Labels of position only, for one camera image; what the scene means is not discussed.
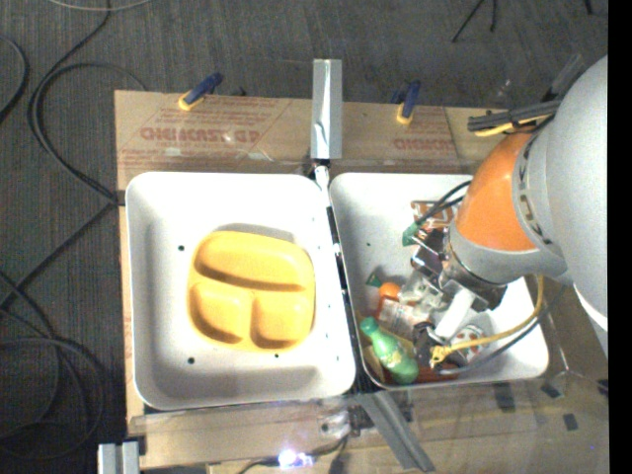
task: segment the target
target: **metal bracket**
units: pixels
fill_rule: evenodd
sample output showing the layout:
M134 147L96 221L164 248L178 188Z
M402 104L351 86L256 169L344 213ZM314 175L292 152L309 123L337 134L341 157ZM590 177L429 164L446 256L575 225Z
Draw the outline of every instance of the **metal bracket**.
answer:
M354 398L371 418L403 469L435 472L433 462L422 449L419 439L411 431L389 392L355 395Z
M99 474L140 474L138 442L121 445L99 444L97 465Z
M343 62L314 60L311 158L343 157Z

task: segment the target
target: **yellow wire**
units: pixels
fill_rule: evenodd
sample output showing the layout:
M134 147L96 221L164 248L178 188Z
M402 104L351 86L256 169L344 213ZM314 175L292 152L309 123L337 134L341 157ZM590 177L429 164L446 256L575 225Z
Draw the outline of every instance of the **yellow wire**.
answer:
M522 119L518 121L517 123L507 122L505 124L501 124L500 126L494 126L493 128L487 128L484 130L475 131L474 135L476 135L477 137L491 137L494 135L498 135L499 133L503 133L505 131L513 130L515 129L517 125L522 126L523 124L527 124L532 121L537 121L539 119L548 118L549 116L550 115L541 115L541 116L536 116L535 118Z
M526 318L519 325L516 325L515 327L510 328L509 330L505 330L504 332L501 332L500 334L495 334L489 337L482 337L481 339L476 339L474 341L465 341L463 343L457 343L455 345L435 346L433 348L433 357L431 359L431 366L434 367L437 363L441 363L442 361L446 359L448 355L454 352L465 350L467 348L472 348L474 346L490 344L490 343L493 343L494 341L498 341L499 339L504 339L505 337L508 337L511 334L514 334L518 330L522 330L533 319L535 319L537 315L540 313L540 310L542 309L543 298L544 298L544 277L538 276L537 277L537 299L535 301L535 307L533 308L533 312L528 318Z

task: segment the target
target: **clamp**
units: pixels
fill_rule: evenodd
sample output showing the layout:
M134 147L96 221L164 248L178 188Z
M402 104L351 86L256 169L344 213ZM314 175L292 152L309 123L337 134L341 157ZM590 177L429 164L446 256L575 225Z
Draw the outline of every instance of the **clamp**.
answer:
M409 124L413 120L413 108L419 97L422 82L419 80L404 84L393 94L391 104L399 104L397 120L402 124Z
M221 84L223 79L223 76L219 72L215 72L214 74L206 77L206 79L178 99L180 109L183 111L190 111L203 100L204 95L213 93L215 88Z

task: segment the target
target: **white label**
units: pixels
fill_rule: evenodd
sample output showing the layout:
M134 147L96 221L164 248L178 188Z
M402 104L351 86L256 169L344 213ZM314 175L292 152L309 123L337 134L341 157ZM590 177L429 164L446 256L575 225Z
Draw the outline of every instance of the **white label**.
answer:
M376 318L380 325L391 334L409 341L413 340L413 327L429 318L428 314L417 313L414 307L389 298L383 298L381 306Z

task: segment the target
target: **white tray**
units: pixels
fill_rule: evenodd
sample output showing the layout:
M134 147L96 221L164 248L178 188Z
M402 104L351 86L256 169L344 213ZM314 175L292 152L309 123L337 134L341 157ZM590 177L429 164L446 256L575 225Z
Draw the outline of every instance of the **white tray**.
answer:
M404 247L402 232L413 222L412 200L437 200L470 176L346 173L331 184L330 196L343 252L352 307L361 315L378 302L377 290L366 284L371 273L403 281L412 271L413 246ZM501 304L490 314L494 333L521 323L533 312L524 279L508 286ZM473 311L465 318L467 323ZM490 349L510 341L497 341ZM539 376L549 353L540 327L489 363L459 375L458 379L425 383L454 385L497 382ZM366 360L364 369L371 374Z
M145 403L177 410L325 398L356 377L325 203L295 175L150 172L126 192L134 382ZM193 251L211 231L276 236L302 247L316 277L311 333L293 350L210 344L187 313Z

